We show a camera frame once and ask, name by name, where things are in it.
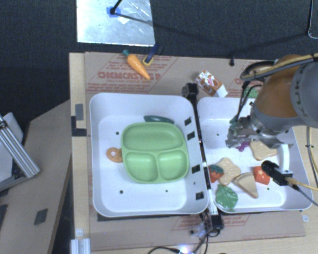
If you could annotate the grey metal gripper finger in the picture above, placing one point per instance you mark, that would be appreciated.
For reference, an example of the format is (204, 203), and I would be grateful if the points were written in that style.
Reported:
(230, 141)
(241, 142)

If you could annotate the black cylinder on white bracket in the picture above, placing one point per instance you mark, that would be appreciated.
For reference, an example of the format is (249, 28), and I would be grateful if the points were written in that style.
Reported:
(277, 172)

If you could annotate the dark green pea pod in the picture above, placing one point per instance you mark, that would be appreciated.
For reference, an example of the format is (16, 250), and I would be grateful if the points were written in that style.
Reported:
(157, 119)

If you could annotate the brown cardboard board red print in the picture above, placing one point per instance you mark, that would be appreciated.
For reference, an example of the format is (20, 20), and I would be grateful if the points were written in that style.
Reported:
(164, 70)

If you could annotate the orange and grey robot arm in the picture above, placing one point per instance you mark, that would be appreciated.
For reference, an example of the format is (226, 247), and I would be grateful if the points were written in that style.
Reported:
(286, 96)

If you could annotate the purple grapes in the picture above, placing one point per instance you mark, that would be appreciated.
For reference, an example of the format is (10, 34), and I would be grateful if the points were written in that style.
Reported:
(242, 147)

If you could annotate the green divided plate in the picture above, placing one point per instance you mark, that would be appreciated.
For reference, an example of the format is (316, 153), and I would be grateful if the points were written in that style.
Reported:
(153, 152)

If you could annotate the beige toast slice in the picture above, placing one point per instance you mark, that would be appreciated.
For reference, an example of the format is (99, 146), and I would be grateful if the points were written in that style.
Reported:
(261, 151)

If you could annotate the green lettuce leaf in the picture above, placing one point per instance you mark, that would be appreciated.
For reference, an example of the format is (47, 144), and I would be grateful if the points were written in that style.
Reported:
(226, 197)

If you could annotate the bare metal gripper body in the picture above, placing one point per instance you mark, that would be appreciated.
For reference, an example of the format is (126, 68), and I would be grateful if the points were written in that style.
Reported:
(250, 131)

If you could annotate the red strawberry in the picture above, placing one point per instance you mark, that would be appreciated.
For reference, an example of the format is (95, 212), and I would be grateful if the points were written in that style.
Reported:
(214, 172)

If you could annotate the tan bread slice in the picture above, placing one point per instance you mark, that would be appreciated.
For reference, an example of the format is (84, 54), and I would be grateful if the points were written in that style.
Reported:
(229, 171)

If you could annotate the green broccoli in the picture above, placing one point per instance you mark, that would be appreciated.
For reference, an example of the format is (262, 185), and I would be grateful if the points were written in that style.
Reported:
(250, 92)

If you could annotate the red cube with yellow star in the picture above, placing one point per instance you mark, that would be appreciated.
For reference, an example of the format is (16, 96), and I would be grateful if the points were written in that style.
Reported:
(261, 176)

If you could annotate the orange pretzel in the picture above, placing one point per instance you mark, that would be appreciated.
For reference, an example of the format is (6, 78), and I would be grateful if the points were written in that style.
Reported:
(114, 155)

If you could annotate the white and orange carton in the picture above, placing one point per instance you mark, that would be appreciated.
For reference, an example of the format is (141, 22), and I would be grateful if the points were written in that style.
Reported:
(209, 83)

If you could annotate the triangular tan sandwich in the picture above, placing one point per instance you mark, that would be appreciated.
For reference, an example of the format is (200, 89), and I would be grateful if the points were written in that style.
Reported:
(247, 185)

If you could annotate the white plastic tray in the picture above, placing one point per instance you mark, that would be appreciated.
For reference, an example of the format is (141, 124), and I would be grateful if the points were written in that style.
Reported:
(108, 189)
(270, 197)

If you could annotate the orange carrot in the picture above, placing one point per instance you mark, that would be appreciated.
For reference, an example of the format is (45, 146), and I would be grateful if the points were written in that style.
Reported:
(137, 65)

